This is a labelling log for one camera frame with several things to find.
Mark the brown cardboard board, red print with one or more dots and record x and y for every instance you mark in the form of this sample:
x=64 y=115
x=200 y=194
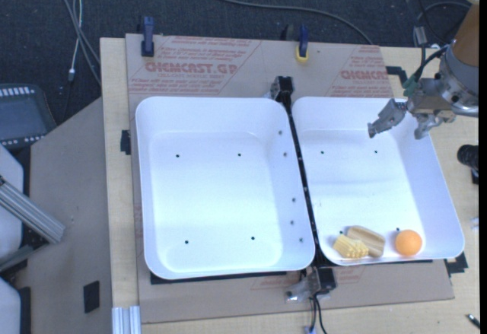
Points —
x=213 y=70

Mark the tan bread piece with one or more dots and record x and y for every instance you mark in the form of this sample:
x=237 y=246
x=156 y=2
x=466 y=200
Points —
x=371 y=239

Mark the black cylinder on white bracket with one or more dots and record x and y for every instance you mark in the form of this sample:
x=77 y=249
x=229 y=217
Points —
x=468 y=155

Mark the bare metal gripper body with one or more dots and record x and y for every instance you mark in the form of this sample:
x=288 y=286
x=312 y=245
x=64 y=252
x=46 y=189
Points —
x=431 y=100

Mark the yellow corn cob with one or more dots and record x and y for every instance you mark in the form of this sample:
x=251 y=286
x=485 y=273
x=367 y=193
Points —
x=350 y=247

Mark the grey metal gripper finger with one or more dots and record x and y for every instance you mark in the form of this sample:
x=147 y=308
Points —
x=386 y=117
x=424 y=127

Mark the orange ball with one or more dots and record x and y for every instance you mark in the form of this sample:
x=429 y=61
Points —
x=408 y=243

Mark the thin black rod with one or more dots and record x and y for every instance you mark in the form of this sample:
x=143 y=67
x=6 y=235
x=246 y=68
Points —
x=304 y=180

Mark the white plastic tray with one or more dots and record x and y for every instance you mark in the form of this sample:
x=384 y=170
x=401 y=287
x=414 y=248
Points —
x=373 y=188
x=217 y=191

